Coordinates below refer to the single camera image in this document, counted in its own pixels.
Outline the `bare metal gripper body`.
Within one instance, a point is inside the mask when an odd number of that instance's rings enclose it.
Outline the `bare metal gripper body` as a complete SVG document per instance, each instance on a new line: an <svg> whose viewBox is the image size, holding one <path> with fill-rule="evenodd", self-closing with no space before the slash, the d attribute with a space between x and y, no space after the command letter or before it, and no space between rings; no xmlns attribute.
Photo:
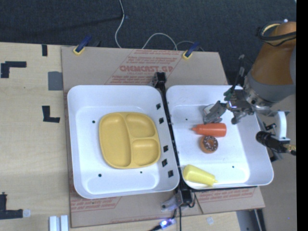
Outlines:
<svg viewBox="0 0 308 231"><path fill-rule="evenodd" d="M267 111L272 102L259 97L253 90L228 90L225 92L226 108L235 114L252 114Z"/></svg>

